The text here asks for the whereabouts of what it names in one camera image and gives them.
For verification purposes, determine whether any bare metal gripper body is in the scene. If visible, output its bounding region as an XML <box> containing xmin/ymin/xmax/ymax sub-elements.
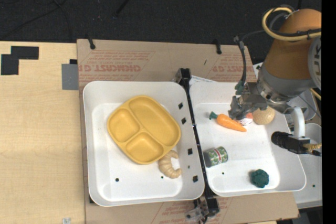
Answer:
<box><xmin>240</xmin><ymin>82</ymin><xmax>292</xmax><ymax>114</ymax></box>

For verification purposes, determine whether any white and orange small toy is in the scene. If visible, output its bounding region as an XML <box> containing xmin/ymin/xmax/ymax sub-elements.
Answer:
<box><xmin>239</xmin><ymin>112</ymin><xmax>254</xmax><ymax>126</ymax></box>

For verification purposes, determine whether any orange carrot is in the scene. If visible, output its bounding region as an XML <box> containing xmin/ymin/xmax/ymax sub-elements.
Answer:
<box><xmin>208</xmin><ymin>111</ymin><xmax>248</xmax><ymax>133</ymax></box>

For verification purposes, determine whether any beige round bread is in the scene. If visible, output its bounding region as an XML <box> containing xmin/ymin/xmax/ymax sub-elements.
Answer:
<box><xmin>252</xmin><ymin>106</ymin><xmax>276</xmax><ymax>126</ymax></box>

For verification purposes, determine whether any white plastic tray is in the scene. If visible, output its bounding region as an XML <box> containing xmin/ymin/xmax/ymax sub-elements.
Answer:
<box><xmin>82</xmin><ymin>80</ymin><xmax>206</xmax><ymax>207</ymax></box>
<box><xmin>188</xmin><ymin>81</ymin><xmax>307</xmax><ymax>198</ymax></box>

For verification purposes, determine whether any green and white can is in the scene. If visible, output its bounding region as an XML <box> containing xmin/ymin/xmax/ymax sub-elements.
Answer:
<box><xmin>203</xmin><ymin>146</ymin><xmax>229</xmax><ymax>168</ymax></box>

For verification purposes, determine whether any thin black rod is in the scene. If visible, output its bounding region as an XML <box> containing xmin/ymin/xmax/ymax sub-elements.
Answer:
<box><xmin>181</xmin><ymin>78</ymin><xmax>216</xmax><ymax>202</ymax></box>

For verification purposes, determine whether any green broccoli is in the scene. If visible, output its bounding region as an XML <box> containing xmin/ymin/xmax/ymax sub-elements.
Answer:
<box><xmin>249</xmin><ymin>168</ymin><xmax>270</xmax><ymax>189</ymax></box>

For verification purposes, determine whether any brown cardboard board red print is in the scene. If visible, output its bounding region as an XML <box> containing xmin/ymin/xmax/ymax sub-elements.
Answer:
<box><xmin>76</xmin><ymin>38</ymin><xmax>300</xmax><ymax>224</ymax></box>

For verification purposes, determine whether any beige croissant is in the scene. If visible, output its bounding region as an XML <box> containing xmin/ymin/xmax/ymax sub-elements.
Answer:
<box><xmin>157</xmin><ymin>150</ymin><xmax>183</xmax><ymax>179</ymax></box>

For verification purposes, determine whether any yellow divided plate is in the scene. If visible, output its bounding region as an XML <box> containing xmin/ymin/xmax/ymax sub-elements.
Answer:
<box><xmin>107</xmin><ymin>95</ymin><xmax>182</xmax><ymax>165</ymax></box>

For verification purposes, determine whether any black cylinder on white bracket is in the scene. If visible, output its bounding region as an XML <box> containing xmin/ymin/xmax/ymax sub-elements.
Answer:
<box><xmin>271</xmin><ymin>106</ymin><xmax>322</xmax><ymax>156</ymax></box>

